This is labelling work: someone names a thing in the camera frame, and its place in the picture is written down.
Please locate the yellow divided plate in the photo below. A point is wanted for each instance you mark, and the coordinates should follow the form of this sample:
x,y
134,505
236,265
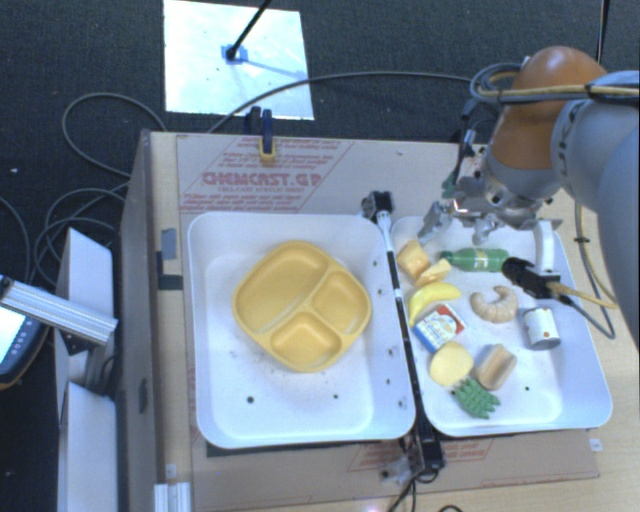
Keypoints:
x,y
280,295

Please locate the beige bread roll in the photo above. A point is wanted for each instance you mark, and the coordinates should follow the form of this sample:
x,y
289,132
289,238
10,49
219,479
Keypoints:
x,y
495,367

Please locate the black cylinder on white bracket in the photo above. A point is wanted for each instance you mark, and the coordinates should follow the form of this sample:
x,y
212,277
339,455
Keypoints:
x,y
527,277

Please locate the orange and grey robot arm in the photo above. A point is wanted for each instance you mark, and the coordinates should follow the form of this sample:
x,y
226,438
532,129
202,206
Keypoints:
x,y
590,145

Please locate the yellow cheese wedge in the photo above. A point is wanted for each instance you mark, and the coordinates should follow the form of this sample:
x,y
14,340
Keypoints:
x,y
436,272

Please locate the yellow pineapple with green leaves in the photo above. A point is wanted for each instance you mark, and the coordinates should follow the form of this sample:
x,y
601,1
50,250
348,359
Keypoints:
x,y
450,365

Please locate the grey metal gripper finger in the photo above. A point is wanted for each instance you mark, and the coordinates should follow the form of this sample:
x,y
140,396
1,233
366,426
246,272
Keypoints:
x,y
484,227
436,219

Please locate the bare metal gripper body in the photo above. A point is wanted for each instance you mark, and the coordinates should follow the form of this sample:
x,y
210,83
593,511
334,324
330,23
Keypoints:
x,y
487,202

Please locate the brown cardboard board red print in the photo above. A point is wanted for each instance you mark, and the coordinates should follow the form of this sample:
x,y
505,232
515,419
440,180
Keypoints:
x,y
300,480

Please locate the red white blue carton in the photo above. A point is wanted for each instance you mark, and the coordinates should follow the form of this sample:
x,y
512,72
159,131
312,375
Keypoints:
x,y
440,327

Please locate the small white can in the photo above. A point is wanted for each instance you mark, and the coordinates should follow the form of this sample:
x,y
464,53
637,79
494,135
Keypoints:
x,y
540,327

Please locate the green plastic bottle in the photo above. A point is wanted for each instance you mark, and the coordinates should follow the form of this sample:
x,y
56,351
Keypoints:
x,y
475,259

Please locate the beige croissant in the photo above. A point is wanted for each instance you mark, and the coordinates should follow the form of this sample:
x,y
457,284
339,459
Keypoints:
x,y
492,310

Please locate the yellow cheese chunk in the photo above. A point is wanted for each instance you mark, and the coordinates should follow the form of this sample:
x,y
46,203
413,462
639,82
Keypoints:
x,y
413,257

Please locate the white plastic tray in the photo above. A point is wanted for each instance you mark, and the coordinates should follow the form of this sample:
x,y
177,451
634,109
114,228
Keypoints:
x,y
550,395
300,405

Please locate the yellow banana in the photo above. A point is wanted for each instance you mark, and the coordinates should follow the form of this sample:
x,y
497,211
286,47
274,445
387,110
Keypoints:
x,y
430,295

